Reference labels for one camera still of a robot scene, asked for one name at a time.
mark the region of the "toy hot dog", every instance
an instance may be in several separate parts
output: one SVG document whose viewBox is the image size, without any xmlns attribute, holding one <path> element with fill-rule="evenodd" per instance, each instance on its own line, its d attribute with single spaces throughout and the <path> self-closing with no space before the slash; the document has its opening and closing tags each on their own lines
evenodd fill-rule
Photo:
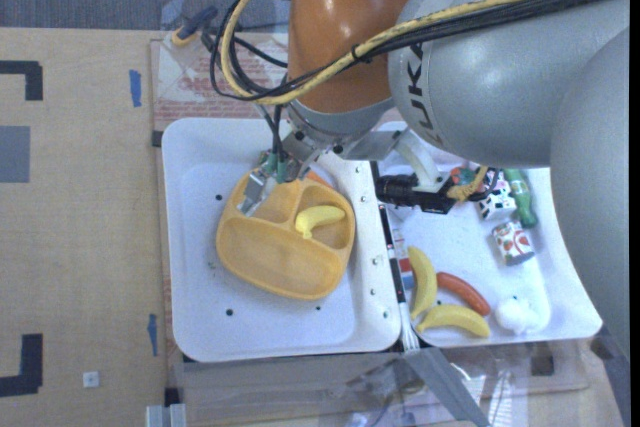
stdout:
<svg viewBox="0 0 640 427">
<path fill-rule="evenodd" d="M 445 288 L 459 295 L 472 310 L 475 310 L 483 317 L 491 313 L 491 307 L 486 299 L 482 297 L 482 294 L 462 278 L 448 272 L 438 272 L 436 273 L 436 278 L 438 280 L 438 288 Z"/>
</svg>

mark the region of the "yellow banana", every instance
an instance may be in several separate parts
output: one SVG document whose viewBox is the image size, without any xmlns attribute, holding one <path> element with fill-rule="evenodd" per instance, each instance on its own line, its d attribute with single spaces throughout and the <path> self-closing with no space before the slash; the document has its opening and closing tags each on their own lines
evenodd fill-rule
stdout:
<svg viewBox="0 0 640 427">
<path fill-rule="evenodd" d="M 345 215 L 344 210 L 332 205 L 309 207 L 296 216 L 296 231 L 302 233 L 302 238 L 310 239 L 311 231 L 316 226 L 335 223 Z"/>
<path fill-rule="evenodd" d="M 459 304 L 438 304 L 429 310 L 424 320 L 416 327 L 419 332 L 430 327 L 460 327 L 476 336 L 487 338 L 489 324 L 479 313 Z"/>
<path fill-rule="evenodd" d="M 416 286 L 413 289 L 413 307 L 411 308 L 411 320 L 414 320 L 436 300 L 438 280 L 433 264 L 427 255 L 415 246 L 409 246 L 407 253 L 416 278 Z"/>
</svg>

